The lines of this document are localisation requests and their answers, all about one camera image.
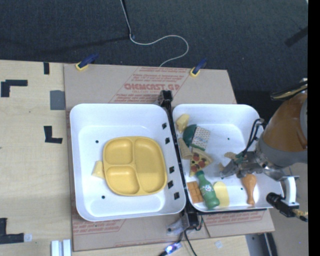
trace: toy bottle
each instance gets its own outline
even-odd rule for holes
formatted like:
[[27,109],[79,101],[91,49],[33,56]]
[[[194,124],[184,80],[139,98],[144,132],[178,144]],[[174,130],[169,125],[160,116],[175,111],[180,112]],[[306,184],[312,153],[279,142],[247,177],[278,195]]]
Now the toy bottle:
[[197,171],[195,175],[199,179],[199,189],[201,191],[205,205],[209,210],[212,210],[214,207],[220,204],[220,201],[216,196],[216,192],[210,181],[206,179],[203,170]]

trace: yellow clip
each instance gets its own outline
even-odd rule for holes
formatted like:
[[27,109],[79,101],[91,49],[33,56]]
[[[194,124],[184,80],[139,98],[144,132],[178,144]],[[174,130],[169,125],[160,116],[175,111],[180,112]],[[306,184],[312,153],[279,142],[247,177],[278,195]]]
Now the yellow clip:
[[198,70],[198,72],[194,74],[193,71],[195,70],[195,68],[196,68],[196,67],[194,67],[194,68],[191,69],[191,71],[190,71],[190,76],[192,76],[193,78],[197,77],[197,76],[199,75],[199,73],[200,73],[200,70]]
[[86,68],[88,68],[88,65],[85,65],[85,66],[83,66],[83,67],[79,67],[79,64],[80,64],[80,63],[81,63],[81,62],[75,64],[75,67],[76,67],[77,70],[83,71],[83,70],[85,70]]

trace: yellow plate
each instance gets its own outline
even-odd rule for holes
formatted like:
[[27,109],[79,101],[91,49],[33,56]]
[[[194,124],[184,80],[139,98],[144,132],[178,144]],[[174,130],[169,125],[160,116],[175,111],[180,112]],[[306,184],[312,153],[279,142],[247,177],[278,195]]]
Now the yellow plate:
[[123,196],[151,195],[167,183],[162,150],[148,137],[119,137],[103,148],[104,176],[109,188]]

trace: toy pizza slice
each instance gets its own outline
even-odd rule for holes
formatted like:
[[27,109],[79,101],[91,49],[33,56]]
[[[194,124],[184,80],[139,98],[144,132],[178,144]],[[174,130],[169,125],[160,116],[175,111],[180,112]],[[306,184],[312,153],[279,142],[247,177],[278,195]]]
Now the toy pizza slice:
[[196,174],[197,171],[210,165],[214,160],[206,154],[203,150],[193,147],[192,158],[190,159],[190,173],[189,177]]

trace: blue and yellow clamp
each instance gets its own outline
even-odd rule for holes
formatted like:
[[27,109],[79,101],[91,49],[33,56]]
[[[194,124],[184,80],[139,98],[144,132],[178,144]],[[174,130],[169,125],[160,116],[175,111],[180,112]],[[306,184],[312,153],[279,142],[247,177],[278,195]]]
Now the blue and yellow clamp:
[[196,65],[193,69],[191,69],[190,76],[192,76],[193,78],[198,76],[200,73],[200,69],[203,69],[206,65],[207,65],[207,59],[204,58],[198,63],[198,65]]
[[95,60],[99,57],[99,54],[91,54],[88,57],[84,58],[81,62],[75,64],[75,67],[79,71],[83,71],[88,67],[88,64],[94,63]]

